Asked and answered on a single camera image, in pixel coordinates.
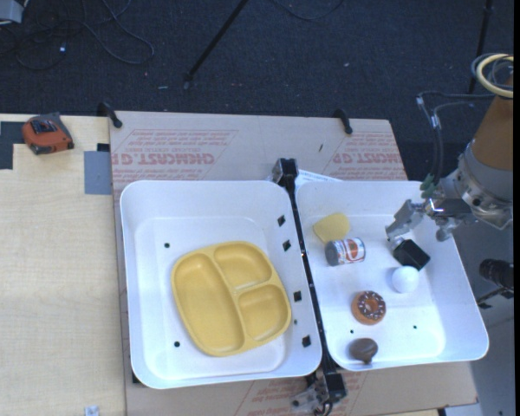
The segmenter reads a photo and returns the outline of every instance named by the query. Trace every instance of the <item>yellow divided plate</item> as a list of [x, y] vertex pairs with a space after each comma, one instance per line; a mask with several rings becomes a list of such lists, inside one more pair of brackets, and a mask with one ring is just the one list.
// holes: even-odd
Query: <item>yellow divided plate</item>
[[248, 242], [211, 245], [181, 257], [173, 266], [172, 291], [189, 335], [213, 356], [268, 343], [290, 323], [279, 275]]

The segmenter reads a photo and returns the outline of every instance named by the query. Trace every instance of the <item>sprinkled donut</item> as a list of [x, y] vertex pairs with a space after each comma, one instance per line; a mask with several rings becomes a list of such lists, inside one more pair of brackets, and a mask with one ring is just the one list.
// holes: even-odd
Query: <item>sprinkled donut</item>
[[362, 291], [354, 297], [351, 309], [358, 322], [374, 325], [385, 316], [386, 305], [383, 297], [375, 291]]

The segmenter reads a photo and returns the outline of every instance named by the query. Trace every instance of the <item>dark carpet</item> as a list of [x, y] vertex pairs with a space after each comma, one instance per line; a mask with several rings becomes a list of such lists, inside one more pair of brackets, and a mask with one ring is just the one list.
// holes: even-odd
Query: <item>dark carpet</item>
[[[432, 160], [416, 94], [485, 94], [478, 53], [514, 49], [514, 0], [16, 0], [0, 24], [0, 114], [116, 110], [348, 117], [391, 121], [409, 179]], [[440, 111], [444, 173], [490, 99]], [[451, 100], [434, 95], [428, 106]]]

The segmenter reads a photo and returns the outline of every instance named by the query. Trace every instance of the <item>white round object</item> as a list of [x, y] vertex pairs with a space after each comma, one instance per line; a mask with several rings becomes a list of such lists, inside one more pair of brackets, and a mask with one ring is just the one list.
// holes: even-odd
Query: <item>white round object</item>
[[418, 288], [419, 272], [408, 265], [399, 267], [393, 272], [391, 282], [400, 293], [411, 293]]

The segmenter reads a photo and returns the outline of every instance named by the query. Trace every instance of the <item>soda can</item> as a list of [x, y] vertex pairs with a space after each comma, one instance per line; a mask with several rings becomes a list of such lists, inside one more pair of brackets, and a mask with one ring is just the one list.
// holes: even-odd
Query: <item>soda can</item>
[[328, 263], [335, 267], [345, 263], [362, 262], [366, 257], [366, 247], [357, 237], [332, 240], [326, 244], [325, 253]]

